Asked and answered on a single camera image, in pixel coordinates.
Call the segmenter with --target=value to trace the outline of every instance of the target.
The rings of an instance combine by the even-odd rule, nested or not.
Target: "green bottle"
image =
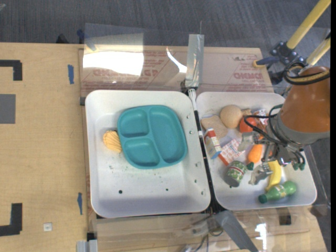
[[[286,181],[283,184],[275,185],[265,194],[261,194],[258,199],[264,204],[268,201],[276,201],[296,192],[296,184],[292,181]]]

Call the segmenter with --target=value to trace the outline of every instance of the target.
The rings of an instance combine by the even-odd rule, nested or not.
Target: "toy sink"
[[[202,92],[196,98],[200,119],[218,115],[229,104],[269,111],[283,102],[279,94],[266,92]],[[308,161],[304,171],[295,171],[291,165],[283,167],[281,182],[294,181],[298,189],[279,201],[259,203],[258,195],[265,192],[268,180],[249,184],[251,171],[239,187],[229,187],[223,180],[225,164],[207,153],[207,160],[203,159],[194,109],[190,98],[181,92],[96,90],[86,97],[85,105],[91,203],[102,217],[204,211],[211,201],[207,164],[215,200],[228,210],[304,206],[317,198]],[[125,152],[105,147],[102,138],[108,130],[118,130]],[[167,140],[161,142],[162,132],[174,139],[171,147]],[[238,130],[229,129],[220,142],[239,137]],[[246,163],[246,154],[237,160]]]
[[[235,104],[241,109],[251,109],[252,112],[260,109],[265,109],[269,112],[273,106],[282,104],[284,100],[281,95],[276,93],[203,92],[196,98],[196,103],[199,118],[202,119],[214,114],[219,114],[221,109],[229,104]],[[221,142],[225,143],[233,138],[239,139],[241,138],[241,134],[236,129],[229,129],[228,135],[221,139]],[[240,155],[237,160],[247,164],[246,152]],[[314,203],[317,198],[317,189],[306,155],[304,152],[302,152],[302,155],[306,159],[304,171],[295,171],[292,165],[287,165],[282,168],[281,183],[287,180],[295,182],[298,188],[296,193],[290,197],[285,197],[279,201],[270,201],[266,204],[259,203],[258,196],[265,192],[265,187],[268,185],[268,178],[261,180],[257,185],[251,185],[249,181],[252,171],[247,171],[239,187],[229,187],[223,180],[223,173],[227,166],[218,157],[208,159],[216,200],[222,207],[236,211],[304,206]]]
[[[175,112],[166,106],[125,110],[117,130],[127,161],[140,169],[157,169],[184,159],[187,144]]]
[[[209,206],[208,179],[188,96],[177,91],[96,90],[86,97],[85,109],[91,203],[98,215],[195,213]],[[118,130],[126,152],[105,147],[103,135],[108,130]],[[144,161],[150,157],[154,160]]]

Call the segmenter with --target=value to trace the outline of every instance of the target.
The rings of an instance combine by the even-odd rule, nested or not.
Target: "black tape mark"
[[[0,236],[20,234],[22,230],[22,203],[12,204],[9,225],[0,226]]]
[[[280,225],[291,225],[292,219],[289,212],[289,209],[286,207],[277,208],[277,213],[279,215],[279,224]]]
[[[13,81],[22,81],[22,62],[20,60],[0,60],[0,67],[12,67]]]
[[[79,105],[80,106],[85,106],[85,99],[86,99],[86,97],[79,97]]]

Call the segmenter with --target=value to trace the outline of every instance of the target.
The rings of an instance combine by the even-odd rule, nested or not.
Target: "yellow seashell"
[[[121,152],[121,143],[116,131],[107,131],[103,136],[103,142],[108,149]]]

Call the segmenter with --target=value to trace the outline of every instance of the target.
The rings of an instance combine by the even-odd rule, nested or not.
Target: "wooden table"
[[[16,103],[15,123],[0,124],[0,226],[10,224],[12,203],[23,207],[22,231],[1,236],[0,251],[76,251],[76,242],[86,240],[85,143],[79,104],[78,52],[82,48],[0,43],[1,60],[23,64],[22,81],[13,81],[12,68],[0,67],[0,95],[15,95]],[[71,66],[73,82],[69,79]],[[267,250],[326,251],[316,218],[308,208],[304,214],[308,230],[268,237]],[[49,226],[45,223],[52,223],[52,230],[44,228]],[[262,249],[262,241],[253,241]],[[227,250],[228,243],[229,250],[237,249],[232,241],[221,240],[212,242],[209,250]]]

